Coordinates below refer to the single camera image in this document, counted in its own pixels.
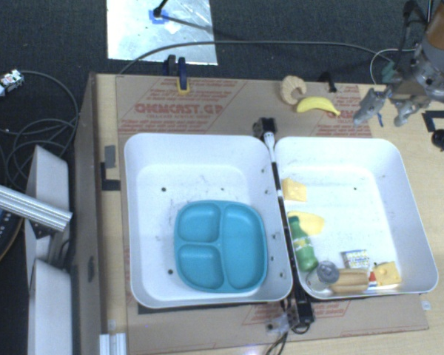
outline banana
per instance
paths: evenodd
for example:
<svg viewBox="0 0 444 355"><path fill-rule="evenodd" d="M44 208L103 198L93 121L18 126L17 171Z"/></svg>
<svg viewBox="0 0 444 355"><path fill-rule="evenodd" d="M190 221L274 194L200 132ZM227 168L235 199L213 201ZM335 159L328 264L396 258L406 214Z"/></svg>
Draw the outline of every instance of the banana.
<svg viewBox="0 0 444 355"><path fill-rule="evenodd" d="M340 112L335 109L334 105L328 98L311 96L308 98L304 98L296 107L296 112L304 113L311 109L321 109L326 110L327 112L332 112L336 116L340 115Z"/></svg>

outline blue tape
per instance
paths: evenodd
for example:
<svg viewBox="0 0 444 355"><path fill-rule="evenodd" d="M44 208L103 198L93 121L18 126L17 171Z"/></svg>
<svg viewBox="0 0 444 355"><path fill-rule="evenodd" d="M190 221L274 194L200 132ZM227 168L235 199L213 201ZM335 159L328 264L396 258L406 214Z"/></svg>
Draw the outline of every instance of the blue tape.
<svg viewBox="0 0 444 355"><path fill-rule="evenodd" d="M167 22L169 22L167 18L164 18L164 16L168 16L168 12L165 10L161 11L161 17L155 17L155 15L153 14L153 9L150 9L148 11L148 16L151 22L156 25L166 24Z"/></svg>

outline blue plate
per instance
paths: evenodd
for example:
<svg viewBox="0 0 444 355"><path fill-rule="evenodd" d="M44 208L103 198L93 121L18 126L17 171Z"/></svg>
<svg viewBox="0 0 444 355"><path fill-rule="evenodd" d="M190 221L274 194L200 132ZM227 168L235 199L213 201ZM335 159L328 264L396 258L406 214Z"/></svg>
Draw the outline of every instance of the blue plate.
<svg viewBox="0 0 444 355"><path fill-rule="evenodd" d="M252 207L232 201L198 201L176 217L175 256L179 277L208 292L240 293L265 279L265 228Z"/></svg>

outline green bottle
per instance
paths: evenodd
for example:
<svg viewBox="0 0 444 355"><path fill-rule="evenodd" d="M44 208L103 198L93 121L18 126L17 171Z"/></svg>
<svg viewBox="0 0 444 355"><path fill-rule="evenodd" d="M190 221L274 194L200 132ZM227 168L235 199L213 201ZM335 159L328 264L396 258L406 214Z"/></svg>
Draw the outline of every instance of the green bottle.
<svg viewBox="0 0 444 355"><path fill-rule="evenodd" d="M289 218L289 228L293 239L297 266L301 271L312 271L317 267L318 261L314 255L314 248L308 235L301 229L299 218Z"/></svg>

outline aluminum foil sheet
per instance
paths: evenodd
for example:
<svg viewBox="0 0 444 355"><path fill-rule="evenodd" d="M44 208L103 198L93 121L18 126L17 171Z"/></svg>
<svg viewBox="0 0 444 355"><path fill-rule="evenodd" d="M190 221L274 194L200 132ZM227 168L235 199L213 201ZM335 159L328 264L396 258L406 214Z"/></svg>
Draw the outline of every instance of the aluminum foil sheet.
<svg viewBox="0 0 444 355"><path fill-rule="evenodd" d="M133 60L170 44L214 41L209 0L169 0L162 18L152 11L162 0L107 0L108 58ZM215 46L165 50L145 58L164 61L183 56L187 63L217 65Z"/></svg>

